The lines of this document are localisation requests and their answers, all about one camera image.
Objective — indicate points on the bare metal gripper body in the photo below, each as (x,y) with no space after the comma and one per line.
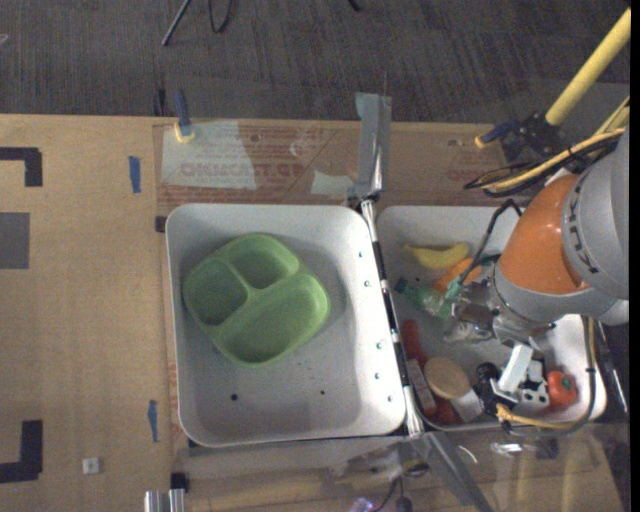
(475,312)

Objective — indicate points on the small white square block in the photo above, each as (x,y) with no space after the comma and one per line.
(91,465)

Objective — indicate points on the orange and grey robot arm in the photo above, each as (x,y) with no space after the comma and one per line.
(545,250)

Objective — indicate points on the yellow padded pole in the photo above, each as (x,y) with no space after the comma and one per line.
(587,67)

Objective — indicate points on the yellow banana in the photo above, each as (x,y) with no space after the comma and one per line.
(440,256)

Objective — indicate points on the white plastic tray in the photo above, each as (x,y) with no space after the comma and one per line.
(435,225)
(310,395)

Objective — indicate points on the red sausage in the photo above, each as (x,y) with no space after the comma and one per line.
(413,342)

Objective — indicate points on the thin black and white rod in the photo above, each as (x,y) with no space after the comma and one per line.
(385,290)

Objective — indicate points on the white jar with tan lid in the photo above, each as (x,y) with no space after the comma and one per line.
(446,377)

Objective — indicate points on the brown rectangular bar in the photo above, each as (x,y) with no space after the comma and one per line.
(421,387)

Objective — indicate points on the orange carrot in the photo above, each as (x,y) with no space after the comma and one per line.
(452,276)

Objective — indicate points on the orange tomato with green stem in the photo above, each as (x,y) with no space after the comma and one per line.
(561,390)

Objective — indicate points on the clear bottle with green label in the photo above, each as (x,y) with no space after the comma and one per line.
(425,298)

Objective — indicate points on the green divided plate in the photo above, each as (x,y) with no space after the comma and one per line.
(270,320)

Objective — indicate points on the black cylinder on white bracket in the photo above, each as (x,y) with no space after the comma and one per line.
(515,367)

